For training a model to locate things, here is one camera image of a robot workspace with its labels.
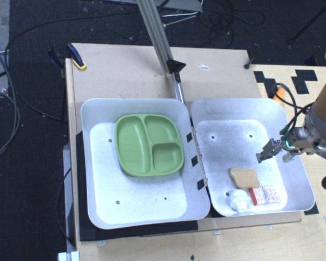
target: black floor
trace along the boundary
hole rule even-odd
[[[325,5],[326,0],[206,0],[203,14],[168,26],[166,33],[171,46],[246,49],[256,64],[326,66],[326,11],[290,47],[287,43]],[[10,39],[26,30],[10,45],[19,93],[34,108],[65,119],[65,82],[48,49],[57,45],[67,56],[69,42],[150,45],[137,10],[100,1],[10,0]],[[1,104],[0,147],[13,126],[13,106]],[[66,250],[56,203],[67,124],[31,110],[20,97],[18,105],[20,130],[0,157],[0,260],[55,260]]]

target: brown sponge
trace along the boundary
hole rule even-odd
[[[230,176],[239,189],[258,188],[260,186],[257,172],[252,168],[232,168]]]

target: wooden table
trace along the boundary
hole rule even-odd
[[[79,71],[66,60],[67,106],[69,111],[72,195],[76,250],[81,261],[91,260],[326,260],[326,161],[302,156],[315,193],[319,214],[303,212],[243,217],[207,217],[198,221],[197,232],[96,241],[79,239],[76,134],[82,131],[80,108],[90,98],[171,98],[170,80],[162,71],[153,47],[75,43],[88,68]],[[171,48],[174,58],[187,63],[181,72],[187,107],[198,98],[267,97],[265,78],[285,83],[298,105],[315,100],[326,82],[326,67],[253,65],[246,51],[200,48]],[[295,70],[314,70],[318,81],[306,82],[309,94],[297,95],[291,77]],[[293,110],[284,106],[290,119]],[[297,125],[302,124],[300,117]]]

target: green plate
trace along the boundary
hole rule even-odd
[[[121,117],[115,124],[115,148],[121,168],[131,176],[167,175],[184,162],[179,131],[163,115]]]

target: red and white box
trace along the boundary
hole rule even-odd
[[[254,205],[268,205],[280,203],[280,196],[275,186],[261,185],[258,188],[250,188],[250,194]]]

